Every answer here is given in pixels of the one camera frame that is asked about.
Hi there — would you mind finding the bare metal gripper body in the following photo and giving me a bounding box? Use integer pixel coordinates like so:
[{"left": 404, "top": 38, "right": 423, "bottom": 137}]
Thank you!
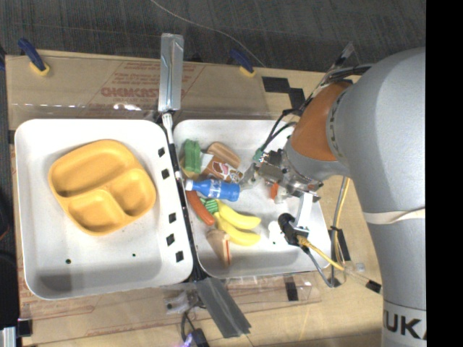
[{"left": 252, "top": 149, "right": 324, "bottom": 202}]

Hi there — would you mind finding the brown printed packet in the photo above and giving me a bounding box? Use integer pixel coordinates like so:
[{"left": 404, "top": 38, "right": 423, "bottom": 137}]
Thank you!
[{"left": 200, "top": 157, "right": 245, "bottom": 184}]

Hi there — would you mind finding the brown toy bread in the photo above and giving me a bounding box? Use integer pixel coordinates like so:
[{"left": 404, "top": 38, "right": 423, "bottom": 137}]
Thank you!
[{"left": 206, "top": 141, "right": 242, "bottom": 170}]

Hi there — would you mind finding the blue bottle white cap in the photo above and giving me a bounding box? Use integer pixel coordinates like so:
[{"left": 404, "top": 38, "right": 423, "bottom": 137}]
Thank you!
[{"left": 184, "top": 177, "right": 242, "bottom": 202}]

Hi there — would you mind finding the small white bottle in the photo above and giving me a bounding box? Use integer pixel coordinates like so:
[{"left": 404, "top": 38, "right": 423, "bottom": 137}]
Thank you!
[{"left": 268, "top": 220, "right": 287, "bottom": 241}]

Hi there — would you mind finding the yellow banana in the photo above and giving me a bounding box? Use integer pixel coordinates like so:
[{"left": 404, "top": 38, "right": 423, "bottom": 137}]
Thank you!
[
  {"left": 216, "top": 199, "right": 263, "bottom": 231},
  {"left": 212, "top": 212, "right": 262, "bottom": 247}
]

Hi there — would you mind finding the green striped toy vegetable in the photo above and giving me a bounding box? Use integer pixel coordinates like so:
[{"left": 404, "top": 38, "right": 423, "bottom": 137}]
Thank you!
[{"left": 200, "top": 197, "right": 220, "bottom": 215}]

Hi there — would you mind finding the orange toy sausage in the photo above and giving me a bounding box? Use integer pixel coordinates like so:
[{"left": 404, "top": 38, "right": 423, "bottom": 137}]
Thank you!
[{"left": 185, "top": 189, "right": 216, "bottom": 227}]

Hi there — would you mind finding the green toy lettuce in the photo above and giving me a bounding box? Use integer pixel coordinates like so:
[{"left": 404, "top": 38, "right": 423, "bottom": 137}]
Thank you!
[{"left": 183, "top": 139, "right": 203, "bottom": 175}]

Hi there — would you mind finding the white plastic tray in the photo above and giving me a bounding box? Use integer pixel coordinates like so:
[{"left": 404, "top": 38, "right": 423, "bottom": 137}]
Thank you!
[
  {"left": 172, "top": 118, "right": 333, "bottom": 280},
  {"left": 14, "top": 118, "right": 195, "bottom": 301}
]

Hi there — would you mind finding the tan toy pizza slice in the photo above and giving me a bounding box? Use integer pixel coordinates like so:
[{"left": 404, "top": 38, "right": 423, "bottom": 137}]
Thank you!
[{"left": 205, "top": 228, "right": 232, "bottom": 267}]

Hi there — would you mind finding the yellow divided plate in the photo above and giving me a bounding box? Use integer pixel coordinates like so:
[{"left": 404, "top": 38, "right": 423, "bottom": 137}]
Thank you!
[{"left": 47, "top": 138, "right": 158, "bottom": 236}]

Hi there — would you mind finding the brown cardboard board red print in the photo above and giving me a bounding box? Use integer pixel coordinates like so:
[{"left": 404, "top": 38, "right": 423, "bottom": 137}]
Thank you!
[{"left": 4, "top": 48, "right": 385, "bottom": 347}]

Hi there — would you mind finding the black cylinder on white bracket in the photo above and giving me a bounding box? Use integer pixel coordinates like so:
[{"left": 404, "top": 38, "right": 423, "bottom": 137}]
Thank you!
[{"left": 277, "top": 191, "right": 313, "bottom": 247}]

